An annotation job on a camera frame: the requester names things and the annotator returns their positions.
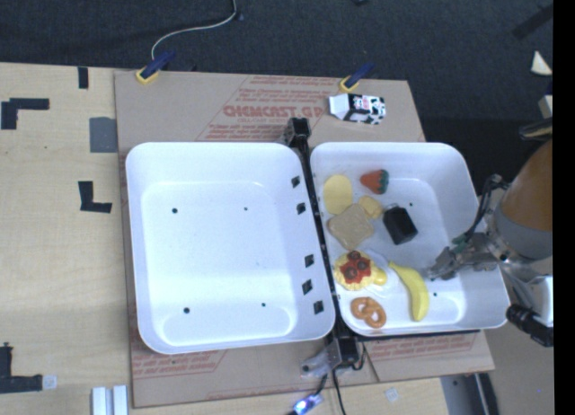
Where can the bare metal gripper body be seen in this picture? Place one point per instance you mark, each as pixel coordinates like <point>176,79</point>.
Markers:
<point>480,252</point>

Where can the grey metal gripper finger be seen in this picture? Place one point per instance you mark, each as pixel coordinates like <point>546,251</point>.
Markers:
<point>448,255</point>
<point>442,271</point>

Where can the yellow banana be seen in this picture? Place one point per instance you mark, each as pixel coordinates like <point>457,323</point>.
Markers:
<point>417,289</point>

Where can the white plastic tray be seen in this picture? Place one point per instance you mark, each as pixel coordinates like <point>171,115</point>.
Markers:
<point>215,247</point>
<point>442,206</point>

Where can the black bottle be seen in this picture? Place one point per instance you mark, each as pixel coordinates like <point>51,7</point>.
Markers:
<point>400,226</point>

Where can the white fried egg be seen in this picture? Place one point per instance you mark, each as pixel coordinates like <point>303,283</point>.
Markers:
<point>380,276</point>

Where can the orange pretzel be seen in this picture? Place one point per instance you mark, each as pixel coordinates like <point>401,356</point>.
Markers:
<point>369,311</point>

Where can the yellow spaghetti with red meatballs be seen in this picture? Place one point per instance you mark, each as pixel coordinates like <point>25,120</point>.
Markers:
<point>352,271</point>

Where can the small yellow toy piece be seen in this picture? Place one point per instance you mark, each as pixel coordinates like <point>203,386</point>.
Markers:
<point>371,206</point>

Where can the tan bread slice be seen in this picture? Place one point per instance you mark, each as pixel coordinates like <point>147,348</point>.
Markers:
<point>350,226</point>

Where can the red strawberry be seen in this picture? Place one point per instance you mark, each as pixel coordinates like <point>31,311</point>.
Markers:
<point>373,181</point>

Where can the yellow oval chip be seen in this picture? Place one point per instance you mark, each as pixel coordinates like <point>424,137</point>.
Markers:
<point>337,193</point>

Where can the thin black rod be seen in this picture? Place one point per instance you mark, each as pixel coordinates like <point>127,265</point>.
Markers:
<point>320,233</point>

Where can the black and white milk carton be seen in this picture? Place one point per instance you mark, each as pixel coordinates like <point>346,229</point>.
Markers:
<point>359,108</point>

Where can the brown cardboard board red print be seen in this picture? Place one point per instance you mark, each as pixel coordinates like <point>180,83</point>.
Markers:
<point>188,103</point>

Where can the black cylinder on white bracket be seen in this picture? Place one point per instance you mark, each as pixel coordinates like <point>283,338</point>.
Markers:
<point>530,320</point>

